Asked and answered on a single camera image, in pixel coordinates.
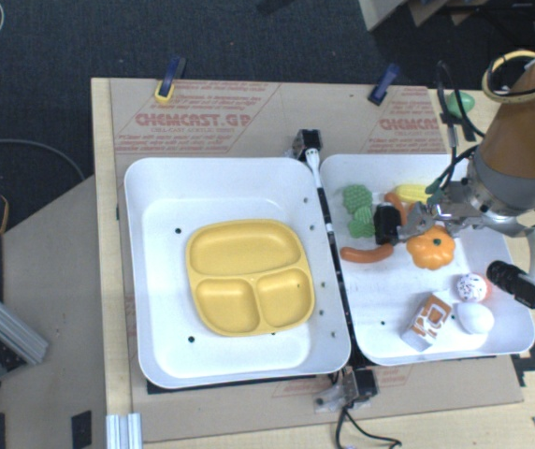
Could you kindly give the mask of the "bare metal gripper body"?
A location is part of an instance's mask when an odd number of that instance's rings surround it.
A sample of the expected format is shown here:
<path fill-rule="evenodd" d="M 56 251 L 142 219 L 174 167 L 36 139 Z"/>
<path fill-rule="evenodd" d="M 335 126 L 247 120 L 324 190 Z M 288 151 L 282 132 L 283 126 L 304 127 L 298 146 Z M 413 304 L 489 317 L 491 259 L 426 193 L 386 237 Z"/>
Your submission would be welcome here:
<path fill-rule="evenodd" d="M 523 235 L 517 209 L 492 196 L 477 180 L 451 181 L 428 199 L 427 206 L 451 236 L 468 227 L 486 227 L 512 238 Z"/>

